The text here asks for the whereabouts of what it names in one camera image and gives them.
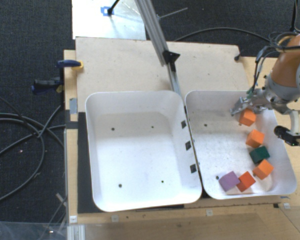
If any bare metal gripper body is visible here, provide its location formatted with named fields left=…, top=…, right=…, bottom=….
left=247, top=88, right=291, bottom=114

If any orange cube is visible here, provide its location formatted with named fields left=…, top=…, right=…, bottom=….
left=238, top=108, right=257, bottom=127
left=252, top=158, right=275, bottom=180
left=245, top=129, right=265, bottom=149

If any green cube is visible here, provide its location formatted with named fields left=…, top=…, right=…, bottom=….
left=249, top=145, right=271, bottom=165

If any white plastic tray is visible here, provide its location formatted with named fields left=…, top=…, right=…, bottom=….
left=84, top=90, right=203, bottom=213
left=184, top=90, right=298, bottom=201

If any thin black rod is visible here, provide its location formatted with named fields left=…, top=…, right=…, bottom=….
left=183, top=101, right=204, bottom=197

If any red cube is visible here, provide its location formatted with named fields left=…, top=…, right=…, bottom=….
left=236, top=171, right=257, bottom=193

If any purple cube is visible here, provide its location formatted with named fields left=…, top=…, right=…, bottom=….
left=218, top=170, right=241, bottom=192

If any pale wood board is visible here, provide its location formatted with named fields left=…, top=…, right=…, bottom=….
left=75, top=36, right=251, bottom=114

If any black cylinder on white bracket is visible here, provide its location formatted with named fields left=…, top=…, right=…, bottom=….
left=273, top=109, right=300, bottom=147

